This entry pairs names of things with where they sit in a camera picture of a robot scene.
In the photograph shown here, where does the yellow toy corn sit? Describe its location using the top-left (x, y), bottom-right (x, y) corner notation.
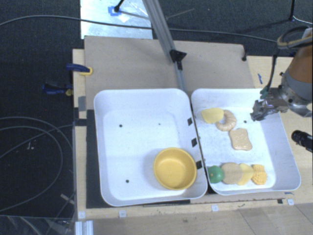
top-left (251, 164), bottom-right (268, 186)

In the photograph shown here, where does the brown cardboard board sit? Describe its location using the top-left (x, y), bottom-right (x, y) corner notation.
top-left (84, 35), bottom-right (295, 205)

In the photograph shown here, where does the thin black rod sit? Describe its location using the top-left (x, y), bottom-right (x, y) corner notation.
top-left (191, 99), bottom-right (209, 193)

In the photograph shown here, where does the green round toy vegetable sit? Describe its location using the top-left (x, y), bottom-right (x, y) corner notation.
top-left (207, 165), bottom-right (225, 184)

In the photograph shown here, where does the yellow toy potato slice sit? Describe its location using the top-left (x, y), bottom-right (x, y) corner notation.
top-left (201, 107), bottom-right (224, 125)

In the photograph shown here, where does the tan toy bread slice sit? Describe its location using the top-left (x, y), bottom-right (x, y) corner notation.
top-left (229, 128), bottom-right (253, 152)

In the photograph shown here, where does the white plastic tray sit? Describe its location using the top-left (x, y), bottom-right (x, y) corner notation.
top-left (190, 88), bottom-right (302, 196)
top-left (93, 88), bottom-right (209, 207)

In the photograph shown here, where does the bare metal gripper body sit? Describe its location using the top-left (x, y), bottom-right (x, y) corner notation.
top-left (254, 87), bottom-right (313, 118)

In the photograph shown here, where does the black cylinder on white bracket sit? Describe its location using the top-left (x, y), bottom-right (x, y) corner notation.
top-left (291, 130), bottom-right (313, 154)

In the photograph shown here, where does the yellow bowl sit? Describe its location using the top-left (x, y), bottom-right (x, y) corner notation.
top-left (153, 147), bottom-right (198, 191)

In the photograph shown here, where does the tan toy croissant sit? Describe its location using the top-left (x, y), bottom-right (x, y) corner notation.
top-left (215, 109), bottom-right (237, 132)

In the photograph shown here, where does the tan round toy biscuit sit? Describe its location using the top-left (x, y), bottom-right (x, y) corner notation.
top-left (221, 162), bottom-right (244, 185)

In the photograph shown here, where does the yellow toy cheese slice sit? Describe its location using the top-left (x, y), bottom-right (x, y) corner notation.
top-left (237, 163), bottom-right (255, 186)

